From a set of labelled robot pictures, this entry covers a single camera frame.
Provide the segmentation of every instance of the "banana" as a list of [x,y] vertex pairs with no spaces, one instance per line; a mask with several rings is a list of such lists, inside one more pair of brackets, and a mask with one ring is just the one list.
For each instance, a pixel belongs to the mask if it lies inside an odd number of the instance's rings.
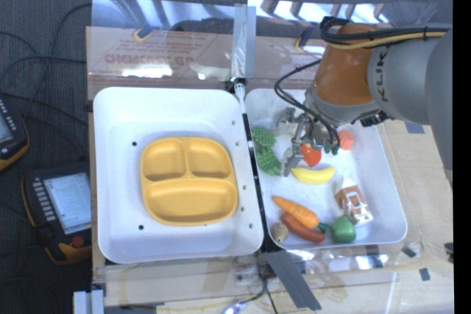
[[327,168],[319,170],[297,167],[292,168],[291,172],[301,182],[319,185],[330,181],[335,174],[336,169],[333,166],[328,166]]

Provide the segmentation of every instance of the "yellow cable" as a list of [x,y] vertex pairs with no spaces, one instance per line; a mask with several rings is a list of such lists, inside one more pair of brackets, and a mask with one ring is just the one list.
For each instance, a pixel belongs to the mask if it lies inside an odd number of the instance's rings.
[[[441,37],[445,34],[445,32],[427,32],[425,36],[427,38],[436,38],[436,37]],[[341,50],[351,50],[351,49],[359,49],[363,47],[374,47],[377,45],[382,45],[384,43],[390,43],[390,42],[397,42],[399,40],[411,40],[411,39],[417,39],[417,38],[424,38],[424,33],[411,33],[408,35],[395,35],[393,37],[386,37],[386,38],[378,38],[377,40],[369,40],[366,42],[360,42],[360,43],[355,43],[353,45],[340,45],[337,43],[329,43],[332,47],[335,47],[336,49],[341,49]]]

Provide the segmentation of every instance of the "sausage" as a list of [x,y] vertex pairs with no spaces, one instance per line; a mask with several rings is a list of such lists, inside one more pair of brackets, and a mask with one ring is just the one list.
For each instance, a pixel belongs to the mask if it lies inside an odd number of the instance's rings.
[[325,238],[324,233],[319,230],[314,230],[302,225],[293,215],[284,213],[281,216],[281,221],[291,230],[295,235],[301,237],[303,240],[311,242],[322,242]]

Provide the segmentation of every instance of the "carrot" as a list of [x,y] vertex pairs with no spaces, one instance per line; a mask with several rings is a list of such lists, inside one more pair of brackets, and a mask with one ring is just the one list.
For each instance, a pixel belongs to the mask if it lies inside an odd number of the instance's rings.
[[324,233],[319,230],[309,229],[302,225],[293,215],[290,213],[284,213],[281,216],[281,221],[286,227],[298,237],[303,240],[309,240],[311,242],[322,242],[325,238]]
[[314,228],[315,226],[319,225],[319,219],[317,218],[317,215],[308,208],[302,206],[301,204],[294,203],[288,199],[280,198],[279,196],[273,196],[272,198],[273,201],[278,204],[282,210],[290,213],[306,228]]

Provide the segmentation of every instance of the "yellow plate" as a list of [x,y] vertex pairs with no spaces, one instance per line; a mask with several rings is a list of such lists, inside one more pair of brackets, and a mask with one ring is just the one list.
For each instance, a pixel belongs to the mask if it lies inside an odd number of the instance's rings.
[[209,138],[163,138],[141,156],[141,187],[151,216],[169,225],[222,221],[238,205],[229,153]]

